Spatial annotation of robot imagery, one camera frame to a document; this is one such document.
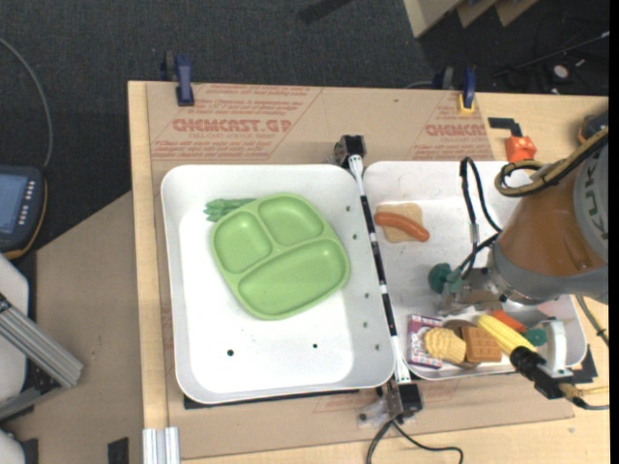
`table surface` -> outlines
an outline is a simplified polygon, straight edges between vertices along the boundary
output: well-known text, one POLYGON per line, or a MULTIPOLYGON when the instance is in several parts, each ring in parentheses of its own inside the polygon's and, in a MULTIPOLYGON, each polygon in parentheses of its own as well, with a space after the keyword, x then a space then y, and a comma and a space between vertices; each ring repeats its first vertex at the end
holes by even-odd
MULTIPOLYGON (((133 172, 133 211, 135 225, 137 296, 140 325, 143 418, 145 428, 169 426, 162 352, 162 318, 159 302, 158 254, 154 224, 153 183, 151 177, 150 134, 146 82, 128 85, 130 137, 133 172)), ((423 95, 423 91, 410 92, 423 95)), ((573 148, 574 127, 582 121, 582 111, 607 108, 607 98, 554 97, 539 95, 476 95, 483 113, 492 152, 505 159, 504 132, 488 129, 487 117, 516 118, 523 131, 538 148, 538 160, 557 160, 573 148)), ((608 324, 608 307, 588 302, 602 325, 608 324)), ((595 336, 590 323, 579 312, 583 329, 599 371, 595 387, 609 384, 608 349, 595 336)), ((589 395, 591 404, 607 402, 608 394, 589 395)), ((610 418, 608 411, 575 408, 575 417, 528 424, 468 429, 424 435, 426 446, 456 446, 464 451, 465 462, 574 462, 610 461, 610 418)), ((184 460, 191 463, 362 463, 368 442, 283 449, 243 455, 184 460)), ((374 455, 374 462, 457 462, 453 452, 427 452, 415 449, 403 438, 385 439, 374 455)))

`screen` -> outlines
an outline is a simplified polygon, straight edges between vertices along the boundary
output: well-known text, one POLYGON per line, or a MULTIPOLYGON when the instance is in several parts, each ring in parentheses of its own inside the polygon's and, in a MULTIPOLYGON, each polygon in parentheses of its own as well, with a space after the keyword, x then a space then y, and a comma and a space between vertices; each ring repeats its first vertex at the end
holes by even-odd
POLYGON ((0 174, 0 233, 14 231, 27 183, 25 175, 0 174))

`blue clamp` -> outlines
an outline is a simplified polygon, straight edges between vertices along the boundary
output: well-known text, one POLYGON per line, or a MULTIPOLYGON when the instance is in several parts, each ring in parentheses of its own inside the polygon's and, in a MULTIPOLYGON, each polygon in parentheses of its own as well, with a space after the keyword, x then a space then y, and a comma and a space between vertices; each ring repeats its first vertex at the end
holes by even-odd
POLYGON ((174 57, 174 68, 178 78, 176 101, 179 106, 193 106, 192 64, 187 55, 174 57))
POLYGON ((464 85, 462 92, 458 96, 458 105, 462 113, 472 113, 475 111, 473 100, 475 99, 475 70, 467 67, 464 72, 464 85))

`white tray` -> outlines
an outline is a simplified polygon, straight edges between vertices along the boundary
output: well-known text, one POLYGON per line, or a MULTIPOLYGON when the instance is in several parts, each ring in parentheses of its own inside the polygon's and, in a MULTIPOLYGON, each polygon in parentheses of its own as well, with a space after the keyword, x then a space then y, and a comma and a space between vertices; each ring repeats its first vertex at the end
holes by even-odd
MULTIPOLYGON (((518 199, 502 196, 494 188, 494 177, 504 161, 476 162, 483 183, 488 212, 496 223, 504 225, 514 210, 518 199)), ((517 172, 510 184, 522 184, 526 176, 517 172)), ((427 275, 438 263, 449 263, 455 268, 471 250, 469 217, 464 204, 457 161, 381 161, 368 167, 364 174, 364 186, 372 213, 383 204, 411 202, 422 209, 424 227, 430 238, 425 243, 405 242, 392 244, 386 241, 381 227, 376 235, 383 259, 385 275, 391 296, 402 352, 407 349, 407 320, 411 314, 438 318, 436 306, 438 295, 429 288, 427 275)), ((469 176, 469 188, 474 203, 477 221, 480 224, 481 240, 490 237, 493 229, 487 224, 479 204, 475 179, 469 176)), ((486 263, 487 250, 481 251, 476 266, 486 263)), ((534 306, 521 308, 535 309, 534 306)), ((563 320, 568 339, 567 365, 580 363, 586 353, 586 339, 580 325, 575 305, 570 296, 562 296, 537 306, 547 316, 563 320)), ((458 316, 441 318, 473 319, 481 314, 473 310, 458 316)), ((409 368, 421 378, 444 380, 463 376, 505 373, 514 371, 507 356, 502 362, 484 362, 475 369, 461 369, 446 363, 440 369, 410 364, 409 368)))
POLYGON ((203 404, 377 387, 395 366, 357 186, 328 165, 183 165, 162 181, 176 376, 203 404), (306 197, 348 253, 350 278, 279 321, 248 314, 220 275, 203 214, 218 198, 306 197))

